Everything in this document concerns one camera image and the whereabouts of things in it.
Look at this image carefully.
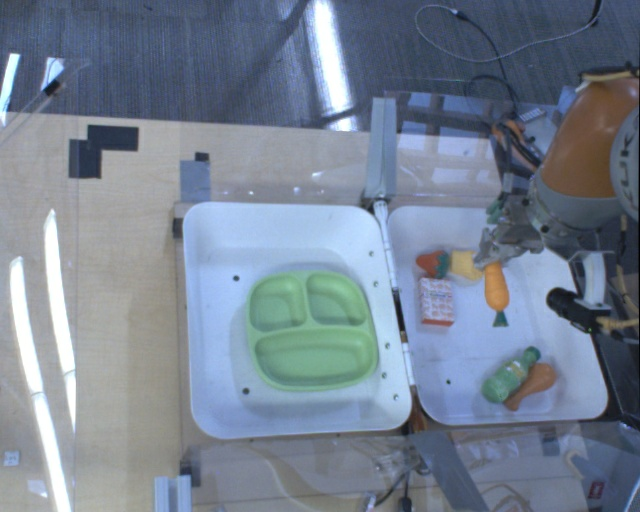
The orange toy carrot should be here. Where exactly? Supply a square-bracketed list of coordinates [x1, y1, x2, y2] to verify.
[483, 260, 511, 329]

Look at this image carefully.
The red toy strawberry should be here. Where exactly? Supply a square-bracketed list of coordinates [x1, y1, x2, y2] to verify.
[415, 249, 451, 280]

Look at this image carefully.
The black cylinder on white bracket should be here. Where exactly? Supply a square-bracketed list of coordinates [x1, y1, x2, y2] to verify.
[545, 251, 614, 335]

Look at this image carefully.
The yellow toy cheese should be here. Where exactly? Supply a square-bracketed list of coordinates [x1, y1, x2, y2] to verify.
[447, 249, 485, 284]

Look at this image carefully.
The orange and white carton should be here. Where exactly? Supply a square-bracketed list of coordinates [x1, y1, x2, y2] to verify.
[418, 277, 456, 328]

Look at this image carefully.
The white plastic tray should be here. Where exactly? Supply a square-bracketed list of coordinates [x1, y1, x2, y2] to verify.
[181, 201, 414, 441]
[387, 204, 610, 427]

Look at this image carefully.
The thin black and white rod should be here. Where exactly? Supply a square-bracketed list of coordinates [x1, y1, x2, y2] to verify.
[372, 198, 419, 401]

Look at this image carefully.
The green plastic bottle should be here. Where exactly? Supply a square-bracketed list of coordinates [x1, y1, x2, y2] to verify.
[480, 346, 543, 405]

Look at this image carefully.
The brown toy chicken drumstick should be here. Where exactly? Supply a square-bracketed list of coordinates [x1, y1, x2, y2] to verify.
[502, 362, 558, 413]

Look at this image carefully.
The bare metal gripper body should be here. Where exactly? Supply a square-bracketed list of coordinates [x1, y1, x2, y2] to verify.
[492, 196, 571, 253]

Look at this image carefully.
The green divided plate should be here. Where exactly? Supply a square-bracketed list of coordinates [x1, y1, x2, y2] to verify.
[244, 269, 380, 393]

